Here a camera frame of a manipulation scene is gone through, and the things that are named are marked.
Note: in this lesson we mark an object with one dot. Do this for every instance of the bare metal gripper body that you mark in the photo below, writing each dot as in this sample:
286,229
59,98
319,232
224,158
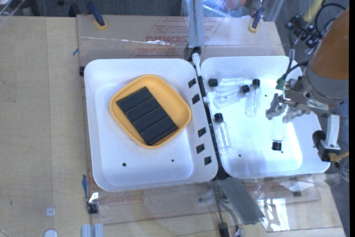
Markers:
296,94

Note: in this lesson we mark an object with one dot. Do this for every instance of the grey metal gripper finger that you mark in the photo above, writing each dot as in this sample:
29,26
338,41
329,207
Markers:
294,113
276,106

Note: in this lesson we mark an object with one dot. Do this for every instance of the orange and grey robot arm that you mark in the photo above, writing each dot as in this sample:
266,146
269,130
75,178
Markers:
330,52

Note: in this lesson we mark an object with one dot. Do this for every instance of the clear plastic bottle black cap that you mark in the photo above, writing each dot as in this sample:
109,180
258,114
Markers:
230,82
253,102
278,133
226,98
223,136

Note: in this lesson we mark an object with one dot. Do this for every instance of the white plastic tray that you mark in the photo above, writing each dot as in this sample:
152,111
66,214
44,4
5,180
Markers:
258,152
144,169

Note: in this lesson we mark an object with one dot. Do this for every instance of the thin black and white rod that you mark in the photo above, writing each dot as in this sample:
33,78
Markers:
202,86

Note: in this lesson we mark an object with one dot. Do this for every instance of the yellow plate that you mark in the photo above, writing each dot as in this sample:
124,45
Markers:
169,97

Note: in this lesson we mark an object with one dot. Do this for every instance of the black ribbed rectangular block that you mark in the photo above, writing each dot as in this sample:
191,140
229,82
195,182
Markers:
147,116

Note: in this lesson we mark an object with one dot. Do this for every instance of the brown cardboard board red print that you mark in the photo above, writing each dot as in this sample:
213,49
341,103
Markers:
124,36

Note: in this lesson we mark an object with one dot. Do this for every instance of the black cylinder on white bracket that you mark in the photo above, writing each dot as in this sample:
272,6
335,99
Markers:
332,130

